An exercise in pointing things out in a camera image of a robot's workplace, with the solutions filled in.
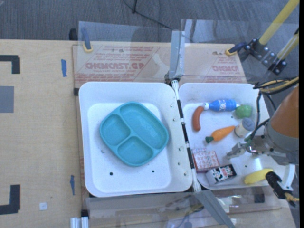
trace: banana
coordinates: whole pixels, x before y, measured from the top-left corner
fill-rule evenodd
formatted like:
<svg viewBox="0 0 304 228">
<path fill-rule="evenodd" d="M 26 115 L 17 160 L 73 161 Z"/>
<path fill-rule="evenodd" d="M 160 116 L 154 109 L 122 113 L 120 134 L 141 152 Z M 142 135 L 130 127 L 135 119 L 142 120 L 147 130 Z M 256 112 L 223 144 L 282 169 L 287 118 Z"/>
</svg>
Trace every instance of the banana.
<svg viewBox="0 0 304 228">
<path fill-rule="evenodd" d="M 256 183 L 258 181 L 262 181 L 266 179 L 266 174 L 270 171 L 273 171 L 273 169 L 265 168 L 259 171 L 255 171 L 249 175 L 247 175 L 244 179 L 245 184 L 252 184 Z"/>
</svg>

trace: yellow tube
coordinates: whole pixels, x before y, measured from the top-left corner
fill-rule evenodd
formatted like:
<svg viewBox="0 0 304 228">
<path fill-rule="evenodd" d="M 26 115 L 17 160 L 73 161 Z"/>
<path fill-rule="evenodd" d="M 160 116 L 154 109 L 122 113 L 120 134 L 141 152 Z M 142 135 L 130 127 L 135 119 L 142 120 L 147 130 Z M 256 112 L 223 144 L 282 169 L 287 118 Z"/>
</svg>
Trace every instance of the yellow tube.
<svg viewBox="0 0 304 228">
<path fill-rule="evenodd" d="M 274 33 L 279 29 L 282 23 L 288 18 L 291 12 L 296 8 L 299 4 L 300 0 L 289 0 L 289 2 L 285 5 L 285 7 L 281 10 L 272 24 L 268 27 L 268 29 L 264 32 L 264 34 L 259 39 L 259 43 L 261 45 L 266 45 L 267 42 L 271 39 Z"/>
<path fill-rule="evenodd" d="M 277 58 L 284 60 L 287 55 L 299 44 L 300 33 L 294 34 L 294 36 L 289 40 L 286 46 L 277 54 Z"/>
</svg>

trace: water bottle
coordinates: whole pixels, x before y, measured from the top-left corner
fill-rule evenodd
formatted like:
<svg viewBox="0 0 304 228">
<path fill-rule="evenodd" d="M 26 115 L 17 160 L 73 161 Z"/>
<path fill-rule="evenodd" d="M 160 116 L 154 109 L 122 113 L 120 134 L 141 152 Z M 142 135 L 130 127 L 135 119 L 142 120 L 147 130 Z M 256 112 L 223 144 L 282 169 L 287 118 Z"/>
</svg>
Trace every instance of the water bottle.
<svg viewBox="0 0 304 228">
<path fill-rule="evenodd" d="M 235 100 L 216 100 L 211 103 L 205 103 L 203 106 L 204 110 L 212 110 L 215 112 L 226 112 L 226 111 L 234 111 L 237 107 L 237 103 Z"/>
</svg>

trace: orange carrot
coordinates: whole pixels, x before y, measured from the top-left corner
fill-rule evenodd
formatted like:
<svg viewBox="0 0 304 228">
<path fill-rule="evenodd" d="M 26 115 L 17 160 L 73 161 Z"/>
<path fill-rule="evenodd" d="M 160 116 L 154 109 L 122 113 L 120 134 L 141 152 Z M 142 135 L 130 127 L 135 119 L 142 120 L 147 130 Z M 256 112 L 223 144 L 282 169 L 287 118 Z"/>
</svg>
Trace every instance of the orange carrot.
<svg viewBox="0 0 304 228">
<path fill-rule="evenodd" d="M 224 127 L 215 130 L 211 136 L 206 137 L 206 142 L 210 143 L 211 141 L 219 141 L 225 138 L 229 133 L 231 133 L 235 129 L 235 126 Z"/>
</svg>

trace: brown toy hot dog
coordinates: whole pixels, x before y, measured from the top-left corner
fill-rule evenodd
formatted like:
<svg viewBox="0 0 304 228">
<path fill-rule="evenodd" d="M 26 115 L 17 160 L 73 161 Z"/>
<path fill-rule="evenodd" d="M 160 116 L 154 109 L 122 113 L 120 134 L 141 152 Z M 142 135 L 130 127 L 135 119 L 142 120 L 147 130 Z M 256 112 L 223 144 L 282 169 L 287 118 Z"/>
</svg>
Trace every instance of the brown toy hot dog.
<svg viewBox="0 0 304 228">
<path fill-rule="evenodd" d="M 200 114 L 204 111 L 204 107 L 199 106 L 198 108 L 196 108 L 193 116 L 192 116 L 192 125 L 193 125 L 193 129 L 195 131 L 199 131 L 200 130 Z"/>
</svg>

